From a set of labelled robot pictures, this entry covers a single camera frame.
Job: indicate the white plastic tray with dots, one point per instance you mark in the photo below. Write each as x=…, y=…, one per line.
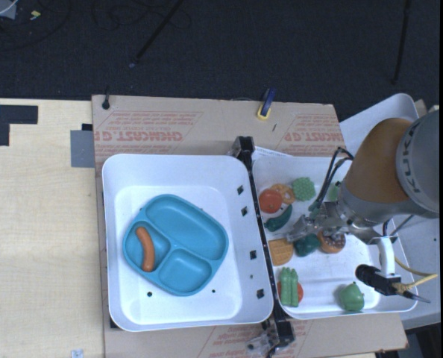
x=326, y=274
x=191, y=174

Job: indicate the black cylinder on white bracket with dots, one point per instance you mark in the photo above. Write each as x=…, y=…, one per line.
x=372, y=277

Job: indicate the brown doughnut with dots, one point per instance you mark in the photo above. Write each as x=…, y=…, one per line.
x=333, y=245

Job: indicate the green asparagus bundle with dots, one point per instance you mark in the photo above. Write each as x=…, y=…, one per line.
x=288, y=287

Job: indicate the orange sausage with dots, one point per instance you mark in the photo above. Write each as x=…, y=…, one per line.
x=147, y=246

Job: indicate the red tomato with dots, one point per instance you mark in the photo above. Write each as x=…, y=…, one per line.
x=300, y=292
x=270, y=201

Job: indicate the thin black rod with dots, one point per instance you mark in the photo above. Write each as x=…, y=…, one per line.
x=263, y=233

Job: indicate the white paper sheet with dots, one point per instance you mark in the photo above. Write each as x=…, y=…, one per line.
x=271, y=152

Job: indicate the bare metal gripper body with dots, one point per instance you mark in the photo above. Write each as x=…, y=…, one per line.
x=331, y=218

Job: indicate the orange waffle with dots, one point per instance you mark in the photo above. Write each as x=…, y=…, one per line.
x=280, y=252

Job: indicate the light green pepper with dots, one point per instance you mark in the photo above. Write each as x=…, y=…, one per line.
x=351, y=297

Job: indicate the orange pretzel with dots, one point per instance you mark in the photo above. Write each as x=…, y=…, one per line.
x=286, y=193

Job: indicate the brown cardboard board red print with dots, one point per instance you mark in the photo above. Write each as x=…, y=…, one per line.
x=206, y=132

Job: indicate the dark green bell pepper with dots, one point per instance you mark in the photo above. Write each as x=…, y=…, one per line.
x=306, y=245

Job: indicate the blue divided plate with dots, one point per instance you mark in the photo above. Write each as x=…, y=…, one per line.
x=186, y=224

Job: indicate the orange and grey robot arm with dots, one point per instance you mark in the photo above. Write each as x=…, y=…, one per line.
x=382, y=162

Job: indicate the dark green cucumber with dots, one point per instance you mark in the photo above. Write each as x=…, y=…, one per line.
x=279, y=221

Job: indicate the light green grapes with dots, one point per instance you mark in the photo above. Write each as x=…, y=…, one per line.
x=303, y=188

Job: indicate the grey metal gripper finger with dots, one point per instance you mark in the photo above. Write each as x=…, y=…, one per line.
x=304, y=223
x=294, y=235

